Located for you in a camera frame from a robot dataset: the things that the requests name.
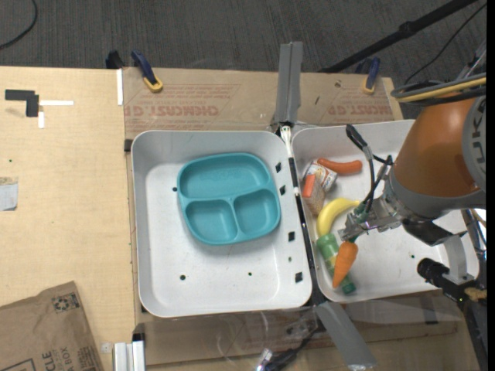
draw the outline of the black pole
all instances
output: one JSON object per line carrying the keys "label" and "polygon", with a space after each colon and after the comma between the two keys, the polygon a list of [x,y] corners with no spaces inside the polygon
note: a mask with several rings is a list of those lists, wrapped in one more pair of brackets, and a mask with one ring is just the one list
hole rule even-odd
{"label": "black pole", "polygon": [[442,7],[436,9],[435,11],[430,12],[422,16],[420,19],[416,19],[413,22],[405,22],[399,26],[399,30],[384,39],[377,41],[375,44],[362,49],[360,52],[355,53],[354,55],[342,60],[339,63],[331,67],[324,67],[319,70],[320,73],[339,73],[340,71],[346,69],[349,66],[352,66],[355,63],[360,62],[364,58],[373,55],[374,53],[381,51],[392,44],[395,44],[397,41],[407,39],[408,37],[413,36],[420,30],[432,25],[433,23],[444,19],[445,17],[453,14],[454,12],[463,9],[464,7],[477,2],[478,0],[452,0]]}

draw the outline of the white tray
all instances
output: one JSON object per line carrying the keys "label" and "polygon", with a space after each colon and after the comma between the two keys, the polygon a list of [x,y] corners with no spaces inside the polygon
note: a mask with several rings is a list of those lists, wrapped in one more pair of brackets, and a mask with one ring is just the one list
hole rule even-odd
{"label": "white tray", "polygon": [[[392,121],[379,124],[360,124],[355,125],[355,127],[375,155],[386,158],[388,154],[391,154],[395,158],[413,122],[413,120]],[[370,189],[368,164],[363,152],[347,137],[345,126],[302,129],[294,135],[292,149],[299,178],[303,178],[309,164],[318,158],[328,158],[337,162],[360,159],[363,162],[361,173],[341,175],[337,178],[334,187],[326,196],[327,202],[340,196],[361,200],[368,193]],[[374,166],[375,172],[377,172],[381,164],[375,162]],[[382,190],[383,184],[377,188],[375,197],[379,196]],[[306,208],[305,215],[309,235],[312,241],[316,241],[318,239],[316,218]],[[340,237],[337,230],[344,228],[345,219],[346,214],[343,213],[335,220],[332,228],[339,243]],[[460,212],[452,212],[435,222],[453,233],[466,230]],[[350,277],[357,289],[349,295],[332,288],[323,257],[316,249],[316,245],[313,244],[318,285],[322,293],[332,301],[350,303],[433,290],[436,289],[435,286],[426,283],[416,272],[418,262],[429,257],[447,267],[449,266],[443,245],[430,247],[406,233],[402,227],[383,233],[378,233],[376,230],[371,231],[369,235],[365,234],[359,237],[356,243],[359,246],[359,253],[350,272]],[[469,235],[463,237],[463,245],[466,251],[468,273],[477,276],[479,265]]]}
{"label": "white tray", "polygon": [[[268,166],[276,188],[285,187],[282,216],[264,237],[210,246],[189,232],[173,189],[184,164],[224,152],[250,152]],[[298,308],[308,301],[306,247],[279,137],[263,131],[147,131],[133,141],[131,155],[139,295],[150,313],[171,318]]]}

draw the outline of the brown paper bag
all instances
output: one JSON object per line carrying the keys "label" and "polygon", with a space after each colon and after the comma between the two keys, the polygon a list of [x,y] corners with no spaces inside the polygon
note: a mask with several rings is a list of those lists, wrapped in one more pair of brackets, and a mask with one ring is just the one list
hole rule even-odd
{"label": "brown paper bag", "polygon": [[103,371],[73,281],[0,308],[1,371]]}

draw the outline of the table surface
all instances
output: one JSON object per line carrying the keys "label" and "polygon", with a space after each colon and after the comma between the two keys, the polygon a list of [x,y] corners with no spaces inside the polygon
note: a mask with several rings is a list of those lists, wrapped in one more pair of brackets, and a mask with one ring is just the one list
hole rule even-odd
{"label": "table surface", "polygon": [[[75,281],[98,347],[129,342],[140,311],[132,268],[125,115],[118,105],[116,74],[0,67],[2,92],[34,90],[40,100],[74,101],[73,106],[44,107],[45,127],[39,129],[37,119],[26,117],[24,102],[0,98],[0,176],[19,181],[16,210],[0,212],[0,306]],[[461,334],[450,339],[442,335],[377,342],[372,349],[381,364],[398,366],[390,369],[405,369],[413,361],[406,353],[411,345],[412,353],[433,356],[442,351],[444,362],[457,353],[462,361],[449,360],[455,369],[477,369],[466,326],[459,323],[456,328]],[[111,354],[101,353],[101,358],[104,368],[111,370]],[[346,369],[334,347],[307,350],[300,358],[299,365],[287,369],[308,369],[308,364],[327,369],[328,362],[335,365],[332,369]],[[227,360],[196,363],[196,368],[163,367],[231,369]],[[240,359],[236,367],[249,369],[253,361]]]}

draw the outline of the blue tray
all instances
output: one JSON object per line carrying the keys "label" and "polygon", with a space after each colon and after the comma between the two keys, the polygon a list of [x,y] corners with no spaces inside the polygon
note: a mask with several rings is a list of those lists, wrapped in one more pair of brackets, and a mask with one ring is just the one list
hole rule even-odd
{"label": "blue tray", "polygon": [[249,153],[188,162],[180,169],[177,192],[189,230],[206,244],[257,239],[280,221],[280,202],[270,172]]}

